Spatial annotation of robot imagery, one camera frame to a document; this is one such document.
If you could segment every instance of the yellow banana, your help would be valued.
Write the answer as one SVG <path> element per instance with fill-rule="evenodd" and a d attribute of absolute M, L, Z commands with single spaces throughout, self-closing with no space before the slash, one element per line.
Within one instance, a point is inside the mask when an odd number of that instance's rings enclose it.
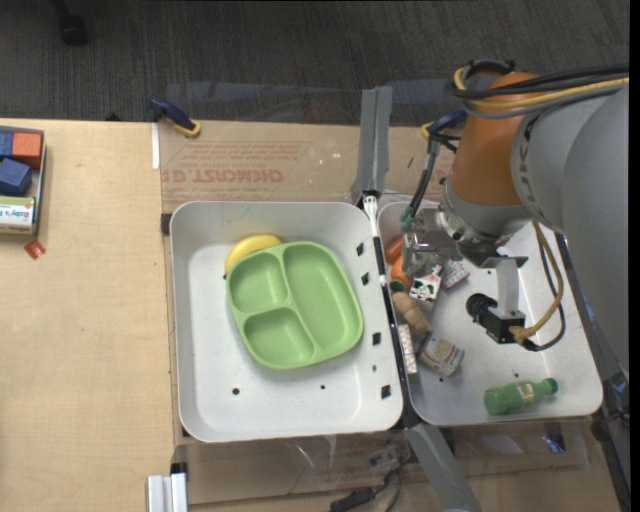
<path fill-rule="evenodd" d="M 280 245 L 281 243 L 280 239 L 273 235 L 254 235 L 243 238 L 234 245 L 227 254 L 227 257 L 224 260 L 224 273 L 226 274 L 229 272 L 231 267 L 245 256 L 256 251 L 261 251 L 262 249 L 268 249 L 269 247 Z"/>

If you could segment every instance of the red block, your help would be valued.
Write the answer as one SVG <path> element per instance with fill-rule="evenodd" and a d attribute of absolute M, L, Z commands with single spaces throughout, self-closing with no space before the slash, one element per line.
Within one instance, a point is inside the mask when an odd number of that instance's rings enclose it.
<path fill-rule="evenodd" d="M 13 134 L 11 158 L 27 164 L 32 169 L 40 169 L 42 154 L 42 134 L 18 132 Z"/>
<path fill-rule="evenodd" d="M 34 260 L 37 260 L 45 252 L 47 252 L 42 244 L 38 240 L 32 240 L 24 246 L 24 250 L 27 251 Z"/>

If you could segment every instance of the orange object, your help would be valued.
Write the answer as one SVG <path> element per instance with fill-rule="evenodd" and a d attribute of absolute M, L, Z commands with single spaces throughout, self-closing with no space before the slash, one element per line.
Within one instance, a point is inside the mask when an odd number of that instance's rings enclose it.
<path fill-rule="evenodd" d="M 513 72 L 497 78 L 489 87 L 502 87 L 536 75 Z M 542 93 L 496 95 L 491 100 L 517 101 Z M 490 108 L 478 107 L 483 112 Z M 511 145 L 524 116 L 485 119 L 469 116 L 462 131 L 449 183 L 465 201 L 489 206 L 521 204 L 511 179 Z"/>
<path fill-rule="evenodd" d="M 391 279 L 399 279 L 405 288 L 411 286 L 411 280 L 402 272 L 403 258 L 400 256 L 391 266 Z"/>
<path fill-rule="evenodd" d="M 40 256 L 42 256 L 45 252 L 44 247 L 38 240 L 32 240 L 27 245 L 24 246 L 24 250 L 27 251 L 34 260 L 37 260 Z"/>
<path fill-rule="evenodd" d="M 17 132 L 13 134 L 11 158 L 27 164 L 35 170 L 40 169 L 42 157 L 42 134 Z"/>
<path fill-rule="evenodd" d="M 384 259 L 387 262 L 395 262 L 400 256 L 402 256 L 402 246 L 404 245 L 404 236 L 400 235 L 398 238 L 394 238 L 384 248 Z"/>

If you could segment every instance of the gray carpet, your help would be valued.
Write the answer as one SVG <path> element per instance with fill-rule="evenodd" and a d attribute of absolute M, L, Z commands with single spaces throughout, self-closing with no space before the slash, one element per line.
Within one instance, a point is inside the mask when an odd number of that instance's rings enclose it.
<path fill-rule="evenodd" d="M 629 0 L 175 2 L 67 0 L 90 42 L 65 46 L 49 0 L 0 0 L 0 117 L 357 124 L 360 91 L 394 86 L 393 124 L 454 108 L 473 58 L 548 73 L 629 61 Z"/>

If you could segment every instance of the green bottle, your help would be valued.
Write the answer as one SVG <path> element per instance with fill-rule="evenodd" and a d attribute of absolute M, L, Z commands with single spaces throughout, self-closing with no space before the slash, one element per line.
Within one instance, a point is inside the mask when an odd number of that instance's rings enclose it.
<path fill-rule="evenodd" d="M 484 392 L 484 406 L 492 415 L 507 414 L 526 405 L 535 404 L 545 395 L 558 391 L 555 379 L 548 378 L 540 382 L 519 381 L 501 388 L 491 388 Z"/>

